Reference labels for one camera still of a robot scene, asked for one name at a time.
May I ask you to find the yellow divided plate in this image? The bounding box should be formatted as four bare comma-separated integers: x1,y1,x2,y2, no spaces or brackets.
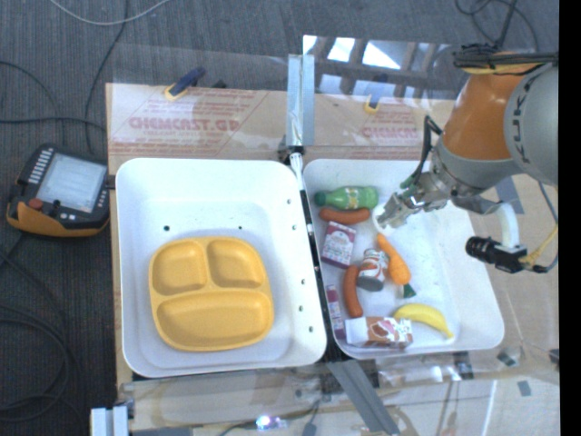
147,235,275,353

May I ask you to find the orange and white can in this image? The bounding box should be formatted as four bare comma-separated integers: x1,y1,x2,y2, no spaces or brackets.
355,248,390,292

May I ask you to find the small pink packet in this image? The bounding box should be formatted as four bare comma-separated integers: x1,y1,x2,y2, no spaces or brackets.
325,283,347,341

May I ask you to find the black cylinder on white bracket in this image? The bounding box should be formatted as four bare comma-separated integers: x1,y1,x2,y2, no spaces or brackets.
465,201,529,275

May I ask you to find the brown and white carton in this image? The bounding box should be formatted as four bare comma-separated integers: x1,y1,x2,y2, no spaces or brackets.
344,316,415,350

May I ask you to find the green plastic bottle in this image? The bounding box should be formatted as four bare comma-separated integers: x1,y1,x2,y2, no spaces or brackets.
313,184,380,212

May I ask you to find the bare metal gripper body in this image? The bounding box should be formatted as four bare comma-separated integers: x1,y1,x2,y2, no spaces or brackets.
398,170,455,215

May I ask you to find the white plastic tray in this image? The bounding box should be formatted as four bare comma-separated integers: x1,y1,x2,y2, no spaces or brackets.
301,158,506,361
114,156,329,379

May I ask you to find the pink and white carton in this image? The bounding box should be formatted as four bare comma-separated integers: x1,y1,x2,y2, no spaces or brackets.
320,221,358,270

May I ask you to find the orange-red toy sausage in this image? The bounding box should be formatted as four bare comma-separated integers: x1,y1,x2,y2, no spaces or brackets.
341,263,365,320
318,206,372,225

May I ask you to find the yellow banana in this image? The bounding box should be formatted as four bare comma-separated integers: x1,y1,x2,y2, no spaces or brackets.
392,302,456,341

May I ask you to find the orange toy carrot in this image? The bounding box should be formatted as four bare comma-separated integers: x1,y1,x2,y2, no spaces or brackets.
376,232,418,300

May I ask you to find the brown cardboard board red print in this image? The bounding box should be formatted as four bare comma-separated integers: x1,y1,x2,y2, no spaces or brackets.
104,82,560,431

